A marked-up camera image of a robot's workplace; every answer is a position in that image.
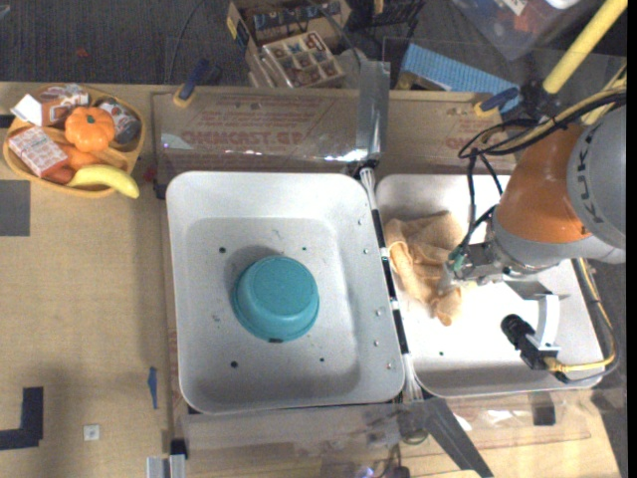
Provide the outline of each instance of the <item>banana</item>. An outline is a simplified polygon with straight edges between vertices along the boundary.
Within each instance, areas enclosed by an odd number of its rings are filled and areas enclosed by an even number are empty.
[[[80,168],[66,184],[69,187],[104,185],[130,198],[139,196],[139,187],[125,171],[110,164],[91,164]]]

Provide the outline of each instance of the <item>gray square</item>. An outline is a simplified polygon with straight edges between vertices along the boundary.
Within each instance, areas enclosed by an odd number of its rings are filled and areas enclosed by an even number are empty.
[[[0,180],[0,236],[31,234],[31,182]]]

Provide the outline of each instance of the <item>yellow pole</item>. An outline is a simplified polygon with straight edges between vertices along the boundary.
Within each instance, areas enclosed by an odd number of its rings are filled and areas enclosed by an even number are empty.
[[[606,0],[604,2],[544,80],[542,86],[545,91],[549,94],[559,92],[627,7],[628,0]]]

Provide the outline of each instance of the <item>orange basket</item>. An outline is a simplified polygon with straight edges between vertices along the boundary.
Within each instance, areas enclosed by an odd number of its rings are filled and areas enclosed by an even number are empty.
[[[44,92],[47,88],[53,87],[58,84],[49,84],[46,86],[40,87],[37,91],[35,91],[34,96],[36,96],[40,92]],[[112,96],[110,94],[104,93],[102,91],[98,91],[91,87],[82,86],[82,88],[89,93],[90,97],[90,106],[96,107],[105,99],[114,99],[130,114],[136,117],[139,122],[141,122],[141,128],[137,137],[133,139],[131,142],[126,145],[120,145],[115,141],[110,143],[108,149],[103,150],[101,152],[92,152],[92,154],[102,161],[105,164],[111,164],[112,166],[116,166],[117,168],[122,169],[128,174],[132,173],[132,170],[137,163],[137,158],[141,153],[141,149],[143,148],[143,143],[146,136],[147,124],[143,115],[138,112],[135,108],[129,105],[126,101],[122,101],[120,98]],[[7,138],[4,140],[2,145],[2,153],[4,155],[5,160],[9,167],[20,177],[23,177],[32,182],[36,182],[40,185],[44,185],[55,189],[56,191],[60,191],[63,193],[68,193],[76,196],[83,196],[84,198],[102,198],[114,193],[114,189],[108,186],[77,186],[77,187],[69,187],[63,184],[57,184],[47,179],[43,179],[38,177],[35,173],[31,171],[31,169],[18,157],[18,155],[9,148],[9,138],[19,131],[23,130],[26,127],[33,127],[30,122],[26,122],[24,120],[15,118],[13,123],[9,127],[7,131]],[[64,130],[61,126],[45,126],[42,127],[44,132],[55,142],[61,144],[71,145],[65,138]]]

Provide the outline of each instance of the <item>wooden surface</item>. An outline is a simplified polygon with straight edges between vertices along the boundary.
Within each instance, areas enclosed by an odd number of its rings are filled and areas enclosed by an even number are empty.
[[[34,87],[0,83],[0,111]],[[130,102],[149,120],[151,94],[164,91],[95,87]],[[23,387],[43,386],[45,397],[44,439],[37,448],[0,451],[2,477],[141,478],[146,457],[167,450],[165,206],[140,177],[151,162],[151,144],[148,139],[135,171],[139,199],[114,194],[85,200],[32,185],[30,237],[0,237],[0,429],[19,426]],[[4,162],[2,179],[16,179]],[[151,366],[159,381],[157,409],[146,385]],[[586,428],[573,440],[534,439],[510,448],[483,441],[482,454],[496,476],[618,477],[599,414],[586,402],[578,411]],[[101,426],[101,439],[85,442],[83,425],[93,423]],[[412,476],[476,476],[458,471],[434,441],[427,444],[425,456],[411,457],[405,449]],[[320,463],[307,460],[228,472],[194,464],[188,476],[320,476]]]

